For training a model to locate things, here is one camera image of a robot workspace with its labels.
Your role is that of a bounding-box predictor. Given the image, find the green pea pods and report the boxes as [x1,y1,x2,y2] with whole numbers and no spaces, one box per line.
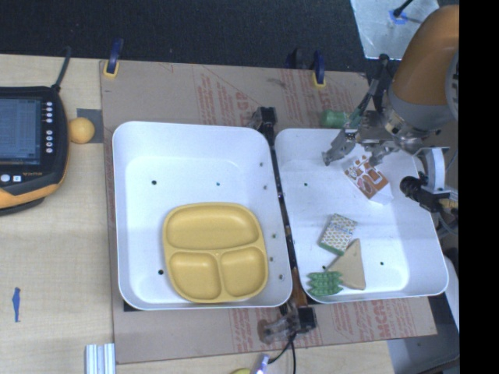
[306,270,345,298]

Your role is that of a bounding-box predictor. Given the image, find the yellow ball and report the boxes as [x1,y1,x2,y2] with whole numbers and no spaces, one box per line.
[68,117,96,145]

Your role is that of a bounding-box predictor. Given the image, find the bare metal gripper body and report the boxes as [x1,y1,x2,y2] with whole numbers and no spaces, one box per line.
[355,111,428,154]

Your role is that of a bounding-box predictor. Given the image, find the yellow divided plate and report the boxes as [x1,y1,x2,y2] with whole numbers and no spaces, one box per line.
[161,202,270,304]

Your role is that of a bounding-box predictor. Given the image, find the white plastic tray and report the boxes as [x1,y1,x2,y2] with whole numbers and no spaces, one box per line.
[111,121,294,312]
[274,127,450,305]

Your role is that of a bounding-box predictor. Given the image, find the brown cardboard board red print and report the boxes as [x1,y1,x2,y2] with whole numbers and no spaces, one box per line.
[99,59,438,365]

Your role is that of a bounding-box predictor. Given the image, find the thin black and white rod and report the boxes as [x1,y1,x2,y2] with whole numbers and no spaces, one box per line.
[267,129,302,307]

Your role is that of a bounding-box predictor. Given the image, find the green toy vegetable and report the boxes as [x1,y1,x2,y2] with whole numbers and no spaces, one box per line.
[320,109,350,129]

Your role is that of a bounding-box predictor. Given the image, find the black cylinder on white bracket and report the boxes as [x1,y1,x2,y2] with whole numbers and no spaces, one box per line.
[399,146,455,213]

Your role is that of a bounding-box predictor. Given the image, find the tan triangular bread slice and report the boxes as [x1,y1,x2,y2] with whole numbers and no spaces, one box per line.
[326,238,368,291]

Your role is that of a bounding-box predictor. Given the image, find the black block with thin wires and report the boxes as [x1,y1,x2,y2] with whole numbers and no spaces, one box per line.
[258,304,318,344]
[248,106,279,132]

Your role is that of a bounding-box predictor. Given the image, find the orange and white carton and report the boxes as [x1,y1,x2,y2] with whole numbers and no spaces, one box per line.
[342,154,393,206]

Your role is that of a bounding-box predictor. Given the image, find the green and white patterned packet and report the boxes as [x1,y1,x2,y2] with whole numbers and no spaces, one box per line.
[317,213,359,256]

